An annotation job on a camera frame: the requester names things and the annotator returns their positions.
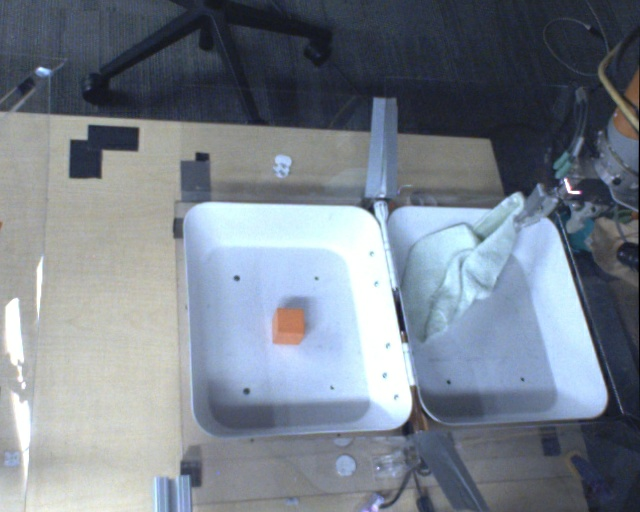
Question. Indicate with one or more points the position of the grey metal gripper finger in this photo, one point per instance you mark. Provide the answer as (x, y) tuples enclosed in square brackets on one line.
[(551, 202), (533, 206)]

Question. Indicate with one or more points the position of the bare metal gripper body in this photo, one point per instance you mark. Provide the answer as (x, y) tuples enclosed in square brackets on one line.
[(595, 192)]

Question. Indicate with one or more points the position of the pale green towel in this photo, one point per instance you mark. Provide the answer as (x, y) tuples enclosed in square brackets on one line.
[(462, 270)]

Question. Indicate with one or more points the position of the white plastic tray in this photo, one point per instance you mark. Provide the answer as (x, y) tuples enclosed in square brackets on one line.
[(520, 350), (280, 390)]

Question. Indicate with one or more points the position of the small white plastic piece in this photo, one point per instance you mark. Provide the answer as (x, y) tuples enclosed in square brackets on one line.
[(282, 166)]

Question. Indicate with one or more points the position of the orange cube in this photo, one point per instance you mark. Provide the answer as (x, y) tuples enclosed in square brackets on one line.
[(288, 326)]

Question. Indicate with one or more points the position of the small white round disc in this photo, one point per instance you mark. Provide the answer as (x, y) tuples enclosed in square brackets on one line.
[(345, 465)]

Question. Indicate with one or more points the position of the black office chair base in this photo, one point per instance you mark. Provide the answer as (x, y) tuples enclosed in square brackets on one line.
[(210, 14)]

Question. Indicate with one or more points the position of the black cylinder on white bracket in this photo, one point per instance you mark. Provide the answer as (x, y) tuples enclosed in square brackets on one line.
[(629, 256)]

